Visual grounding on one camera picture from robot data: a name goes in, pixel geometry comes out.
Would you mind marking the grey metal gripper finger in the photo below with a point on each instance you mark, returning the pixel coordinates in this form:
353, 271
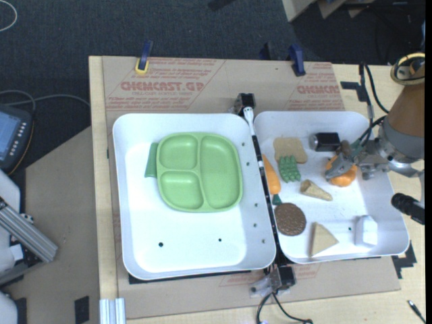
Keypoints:
346, 148
339, 169

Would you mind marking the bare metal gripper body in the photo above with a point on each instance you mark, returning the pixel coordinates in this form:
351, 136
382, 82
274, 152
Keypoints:
374, 160

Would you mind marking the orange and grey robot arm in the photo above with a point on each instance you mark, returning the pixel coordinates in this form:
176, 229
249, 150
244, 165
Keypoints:
406, 113

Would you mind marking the orange round toy food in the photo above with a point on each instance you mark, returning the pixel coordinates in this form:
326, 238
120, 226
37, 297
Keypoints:
344, 180

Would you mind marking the black and silver can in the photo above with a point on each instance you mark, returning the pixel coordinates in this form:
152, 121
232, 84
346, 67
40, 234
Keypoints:
327, 142

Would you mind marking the tan pizza slice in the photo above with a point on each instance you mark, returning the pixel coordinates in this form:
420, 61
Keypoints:
314, 190

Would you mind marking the white plastic tray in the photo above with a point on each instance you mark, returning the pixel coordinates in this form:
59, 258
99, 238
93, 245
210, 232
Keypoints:
341, 211
189, 248

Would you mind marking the tan bread slice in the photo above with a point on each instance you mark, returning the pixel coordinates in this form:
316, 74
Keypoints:
290, 146

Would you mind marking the orange carrot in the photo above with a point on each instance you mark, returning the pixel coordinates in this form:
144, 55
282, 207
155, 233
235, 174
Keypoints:
272, 179

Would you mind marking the white carton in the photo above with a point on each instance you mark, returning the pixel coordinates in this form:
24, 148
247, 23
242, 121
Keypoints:
366, 231

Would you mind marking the brown round biscuit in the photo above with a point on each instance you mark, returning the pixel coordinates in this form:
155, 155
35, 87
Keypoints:
290, 219

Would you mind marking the pale yellow cheese wedge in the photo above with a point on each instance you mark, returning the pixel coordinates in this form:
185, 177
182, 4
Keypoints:
321, 240

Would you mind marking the thin black and white rod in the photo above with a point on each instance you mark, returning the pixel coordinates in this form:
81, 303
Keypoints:
258, 147

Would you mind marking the green divided plate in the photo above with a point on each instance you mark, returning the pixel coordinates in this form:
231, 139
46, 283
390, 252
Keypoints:
216, 170

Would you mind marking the black pen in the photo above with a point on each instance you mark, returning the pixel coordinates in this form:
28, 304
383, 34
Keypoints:
416, 310

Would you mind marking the brown cardboard board red print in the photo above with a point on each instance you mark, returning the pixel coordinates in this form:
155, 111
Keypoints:
202, 86

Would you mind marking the black cylinder on white bracket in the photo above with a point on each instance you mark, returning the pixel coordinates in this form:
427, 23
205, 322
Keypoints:
406, 205

